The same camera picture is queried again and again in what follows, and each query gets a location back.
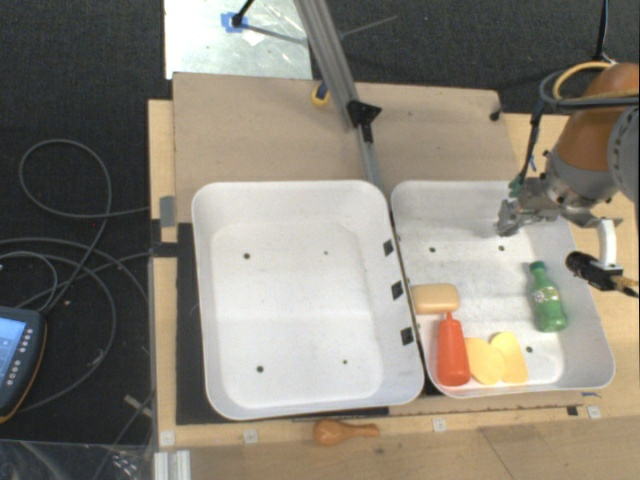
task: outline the black carpet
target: black carpet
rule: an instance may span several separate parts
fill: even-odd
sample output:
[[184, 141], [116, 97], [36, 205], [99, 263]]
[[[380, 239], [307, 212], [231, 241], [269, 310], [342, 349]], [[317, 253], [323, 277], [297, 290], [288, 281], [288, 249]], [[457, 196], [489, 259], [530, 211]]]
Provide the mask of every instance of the black carpet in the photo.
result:
[[[507, 111], [527, 112], [546, 73], [588, 60], [595, 50], [602, 0], [329, 0], [348, 31], [398, 15], [352, 35], [344, 48], [357, 80], [490, 88]], [[612, 0], [606, 51], [638, 62], [639, 0]], [[65, 219], [31, 204], [18, 166], [32, 145], [72, 139], [103, 159], [113, 182], [113, 210], [148, 204], [146, 101], [170, 97], [163, 76], [162, 0], [0, 0], [0, 240], [62, 238], [89, 244], [101, 219]], [[56, 145], [25, 166], [31, 190], [68, 212], [102, 213], [105, 181], [90, 157]], [[145, 212], [109, 219], [99, 249], [120, 258], [150, 244]], [[25, 243], [28, 249], [78, 261], [79, 250]], [[0, 262], [0, 305], [18, 305], [50, 282], [37, 261]], [[92, 259], [91, 267], [103, 264]], [[61, 278], [72, 268], [59, 264]], [[128, 263], [146, 286], [146, 260]], [[0, 426], [0, 439], [112, 442], [134, 409], [126, 395], [150, 390], [147, 309], [134, 284], [115, 269], [100, 274], [117, 308], [113, 349], [95, 375], [43, 407]], [[25, 406], [80, 378], [109, 339], [108, 297], [81, 280], [56, 306], [40, 375]], [[123, 438], [141, 443], [142, 417]]]

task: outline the blue tape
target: blue tape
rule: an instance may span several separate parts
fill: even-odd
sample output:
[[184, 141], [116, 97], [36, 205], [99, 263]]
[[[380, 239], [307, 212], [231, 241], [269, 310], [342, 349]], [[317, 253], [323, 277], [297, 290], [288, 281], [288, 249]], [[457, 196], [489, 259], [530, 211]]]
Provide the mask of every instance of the blue tape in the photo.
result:
[[249, 26], [249, 20], [247, 19], [246, 16], [242, 17], [242, 23], [240, 24], [239, 27], [234, 27], [231, 23], [231, 20], [233, 19], [233, 17], [236, 15], [235, 12], [225, 12], [223, 14], [220, 15], [220, 22], [222, 24], [222, 26], [224, 27], [226, 32], [229, 32], [231, 34], [233, 33], [239, 33], [242, 32], [243, 28], [246, 28]]

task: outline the metal sheet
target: metal sheet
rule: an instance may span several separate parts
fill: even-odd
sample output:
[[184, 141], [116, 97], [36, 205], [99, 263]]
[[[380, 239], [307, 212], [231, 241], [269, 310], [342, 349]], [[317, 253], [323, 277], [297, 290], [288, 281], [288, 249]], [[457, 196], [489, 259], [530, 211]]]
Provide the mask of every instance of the metal sheet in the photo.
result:
[[245, 1], [164, 0], [167, 79], [175, 72], [311, 79], [309, 47], [293, 1], [256, 0], [246, 15], [253, 30], [227, 31], [223, 15], [236, 13]]

